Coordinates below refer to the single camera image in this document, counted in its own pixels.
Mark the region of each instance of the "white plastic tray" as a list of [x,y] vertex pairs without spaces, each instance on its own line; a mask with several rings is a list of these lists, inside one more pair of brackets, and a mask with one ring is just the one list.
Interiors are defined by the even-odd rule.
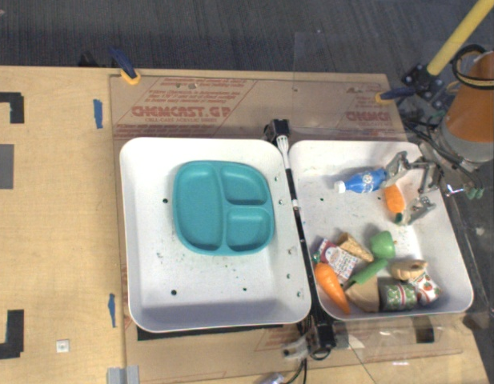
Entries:
[[[187,249],[172,215],[178,168],[246,163],[267,180],[275,233],[260,252],[210,256]],[[261,140],[136,138],[120,153],[131,317],[159,333],[295,323],[311,295],[280,152]]]
[[[302,141],[290,149],[303,230],[311,253],[322,238],[334,242],[342,232],[369,246],[371,236],[389,230],[396,240],[396,258],[428,261],[428,274],[444,290],[437,301],[412,311],[365,313],[351,304],[351,314],[346,315],[318,288],[322,307],[334,318],[359,320],[460,313],[472,303],[472,285],[438,190],[426,194],[436,208],[410,226],[392,222],[393,214],[385,206],[382,190],[371,194],[337,194],[333,190],[335,180],[345,179],[363,168],[386,166],[403,150],[408,152],[409,162],[421,156],[419,148],[409,142]],[[397,182],[407,203],[418,196],[422,173],[411,170]],[[384,270],[380,276],[389,277],[389,273]]]

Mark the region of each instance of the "gray square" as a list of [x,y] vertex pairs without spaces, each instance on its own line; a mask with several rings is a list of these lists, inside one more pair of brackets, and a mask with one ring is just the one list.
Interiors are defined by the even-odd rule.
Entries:
[[0,189],[14,188],[14,146],[0,144]]

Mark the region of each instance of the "dark floor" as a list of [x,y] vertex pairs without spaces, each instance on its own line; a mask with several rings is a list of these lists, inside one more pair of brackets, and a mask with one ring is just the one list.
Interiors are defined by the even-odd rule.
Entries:
[[[477,0],[0,0],[0,65],[77,66],[109,46],[139,68],[385,73],[428,62]],[[494,10],[468,42],[494,47]],[[457,199],[494,307],[493,162],[482,201]],[[494,319],[476,329],[494,382]]]

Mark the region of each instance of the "bottle cap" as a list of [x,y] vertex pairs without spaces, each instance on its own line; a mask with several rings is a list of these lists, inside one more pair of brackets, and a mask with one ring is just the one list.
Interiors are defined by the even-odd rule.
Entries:
[[334,182],[334,190],[338,194],[344,194],[346,192],[346,185],[343,181],[336,181]]

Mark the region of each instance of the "black corner marker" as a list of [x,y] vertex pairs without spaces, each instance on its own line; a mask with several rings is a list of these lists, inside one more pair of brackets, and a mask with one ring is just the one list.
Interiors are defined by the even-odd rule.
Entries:
[[5,342],[0,343],[0,360],[21,357],[24,351],[24,310],[8,310]]
[[24,123],[24,97],[21,93],[0,93],[0,102],[10,104],[10,124]]

